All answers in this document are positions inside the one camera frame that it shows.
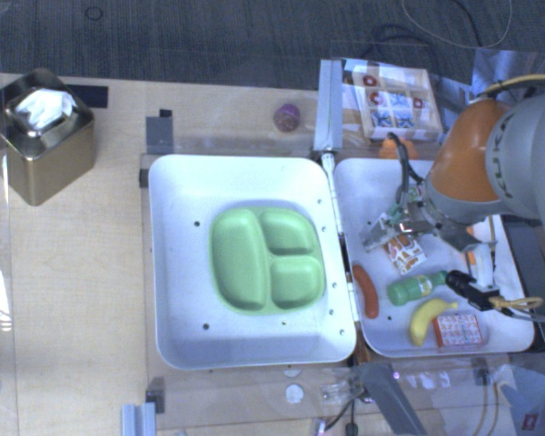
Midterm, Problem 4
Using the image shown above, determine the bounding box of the orange toy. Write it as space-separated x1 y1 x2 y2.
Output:
378 135 420 161

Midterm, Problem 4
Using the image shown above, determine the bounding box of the white plastic tray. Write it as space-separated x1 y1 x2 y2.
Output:
333 157 537 360
147 154 358 372

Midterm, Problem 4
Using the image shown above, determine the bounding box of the green divided plate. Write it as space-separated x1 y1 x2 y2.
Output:
208 206 327 316

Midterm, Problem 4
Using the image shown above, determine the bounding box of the white packet with orange print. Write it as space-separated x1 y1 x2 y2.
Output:
375 213 428 276

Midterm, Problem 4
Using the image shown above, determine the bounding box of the green bottle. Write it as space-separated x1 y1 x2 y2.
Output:
385 270 449 308

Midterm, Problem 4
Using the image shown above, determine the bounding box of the pale wood board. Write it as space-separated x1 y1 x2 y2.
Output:
144 81 542 431

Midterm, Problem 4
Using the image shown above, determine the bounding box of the yellow banana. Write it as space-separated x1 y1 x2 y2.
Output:
408 298 460 348

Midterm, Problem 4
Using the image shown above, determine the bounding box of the purple doughnut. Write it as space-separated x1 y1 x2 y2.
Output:
272 103 302 133

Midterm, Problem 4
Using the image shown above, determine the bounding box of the red sausage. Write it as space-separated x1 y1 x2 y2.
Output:
351 263 381 321

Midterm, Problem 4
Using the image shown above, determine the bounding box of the orange printed carton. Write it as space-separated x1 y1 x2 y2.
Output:
431 312 484 349

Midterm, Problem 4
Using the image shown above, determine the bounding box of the gold tissue box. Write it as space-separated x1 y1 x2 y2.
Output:
0 66 96 207

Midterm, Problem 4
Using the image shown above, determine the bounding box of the wooden tic-tac-toe box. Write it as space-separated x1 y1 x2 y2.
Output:
342 63 445 142

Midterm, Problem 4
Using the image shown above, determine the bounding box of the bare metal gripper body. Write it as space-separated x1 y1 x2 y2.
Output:
385 205 442 244

